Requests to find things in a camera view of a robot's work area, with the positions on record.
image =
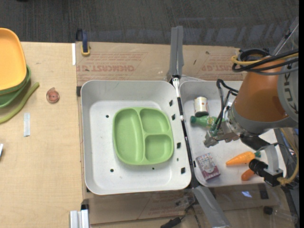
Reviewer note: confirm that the long green bean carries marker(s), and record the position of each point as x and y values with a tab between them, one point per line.
22	102

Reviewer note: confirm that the white and orange can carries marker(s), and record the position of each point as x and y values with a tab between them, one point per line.
200	104

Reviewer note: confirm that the black cylinder on white bracket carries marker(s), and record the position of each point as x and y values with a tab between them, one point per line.
263	168

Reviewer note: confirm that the orange divided plate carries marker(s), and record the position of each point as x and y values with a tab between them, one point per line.
10	60

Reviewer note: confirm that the small orange carrot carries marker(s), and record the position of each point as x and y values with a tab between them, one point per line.
247	174

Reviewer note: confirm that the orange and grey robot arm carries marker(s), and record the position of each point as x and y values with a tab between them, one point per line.
259	98

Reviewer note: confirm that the brown cardboard board red print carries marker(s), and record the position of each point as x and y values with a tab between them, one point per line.
133	63

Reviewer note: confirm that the pink and white carton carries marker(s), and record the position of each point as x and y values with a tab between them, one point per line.
208	166

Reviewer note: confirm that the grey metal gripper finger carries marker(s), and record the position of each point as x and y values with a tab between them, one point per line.
208	143
219	132

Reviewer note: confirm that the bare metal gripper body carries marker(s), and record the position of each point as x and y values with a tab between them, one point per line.
229	132

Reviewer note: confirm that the dark green divided plate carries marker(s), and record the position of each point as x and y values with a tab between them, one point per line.
16	95

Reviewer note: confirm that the orange carrot green top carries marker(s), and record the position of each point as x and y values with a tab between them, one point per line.
241	159

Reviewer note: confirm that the green plastic bottle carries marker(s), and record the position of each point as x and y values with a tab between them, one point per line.
203	120

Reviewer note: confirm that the pink doughnut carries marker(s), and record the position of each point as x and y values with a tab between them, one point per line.
52	95

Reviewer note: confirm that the white plastic tray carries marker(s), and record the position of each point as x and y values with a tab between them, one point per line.
237	148
133	177

